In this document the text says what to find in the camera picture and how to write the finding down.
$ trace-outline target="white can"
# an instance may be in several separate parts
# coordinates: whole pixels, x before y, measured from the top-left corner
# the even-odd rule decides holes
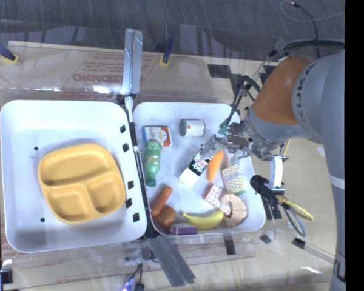
[[[182,119],[180,135],[201,137],[205,134],[205,122],[202,119]]]

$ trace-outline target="gray floor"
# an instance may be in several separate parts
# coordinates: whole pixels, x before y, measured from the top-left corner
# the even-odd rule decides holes
[[[318,19],[320,38],[345,38],[345,0],[0,0],[0,42],[121,49],[124,30],[134,28],[143,31],[145,51],[173,38],[173,53],[263,60],[280,38],[315,38],[306,13],[283,1]]]

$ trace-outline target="banana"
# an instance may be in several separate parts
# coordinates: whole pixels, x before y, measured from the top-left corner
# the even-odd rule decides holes
[[[210,216],[190,216],[186,212],[182,214],[189,222],[197,227],[198,230],[214,229],[223,220],[224,211],[216,210]]]

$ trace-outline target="yellow divided plate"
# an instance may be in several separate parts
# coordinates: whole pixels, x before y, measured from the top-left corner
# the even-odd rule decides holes
[[[51,211],[65,223],[108,215],[126,200],[120,169],[98,144],[73,145],[47,154],[39,163],[38,177]]]

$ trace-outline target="beige scalloped object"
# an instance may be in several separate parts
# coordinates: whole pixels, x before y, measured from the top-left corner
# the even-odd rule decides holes
[[[223,222],[227,226],[237,226],[248,216],[248,208],[245,202],[234,194],[225,194],[221,197],[220,202],[225,205],[227,202],[231,205],[232,211],[230,216],[224,216]]]

